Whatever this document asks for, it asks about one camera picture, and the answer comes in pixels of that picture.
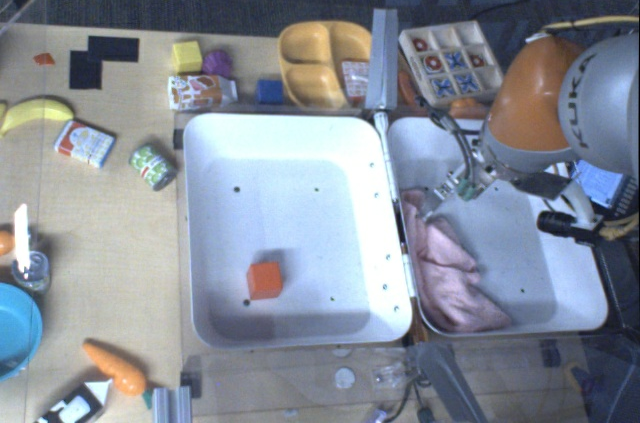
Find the black puzzle piece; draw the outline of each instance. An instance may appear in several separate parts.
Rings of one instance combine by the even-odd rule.
[[[88,52],[71,51],[70,89],[102,89],[102,62],[91,62]]]
[[[89,36],[89,60],[138,62],[140,40],[128,37]]]

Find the orange small object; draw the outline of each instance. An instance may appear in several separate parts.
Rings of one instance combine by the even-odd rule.
[[[13,250],[13,235],[9,231],[0,231],[0,256]]]
[[[406,71],[398,72],[398,92],[405,105],[411,108],[418,108],[418,102],[416,101],[416,91],[411,83],[411,75]]]
[[[56,64],[50,53],[40,53],[33,57],[33,61],[39,66],[55,66]]]
[[[454,119],[484,119],[489,107],[473,98],[457,99],[451,103],[449,115]]]
[[[277,261],[253,263],[247,272],[249,298],[273,299],[282,292],[282,275]]]

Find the purple toy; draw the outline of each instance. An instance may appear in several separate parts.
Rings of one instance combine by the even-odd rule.
[[[230,79],[232,69],[233,61],[223,50],[213,50],[202,61],[202,72],[207,75],[220,75]]]

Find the tic-tac-toe board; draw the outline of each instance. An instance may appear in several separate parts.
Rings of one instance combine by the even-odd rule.
[[[477,21],[404,30],[400,46],[434,107],[467,97],[491,101],[502,84],[502,70]]]

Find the orange cube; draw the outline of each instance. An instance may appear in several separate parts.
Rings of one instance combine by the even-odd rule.
[[[253,263],[247,272],[249,298],[273,299],[282,292],[282,275],[277,261]]]

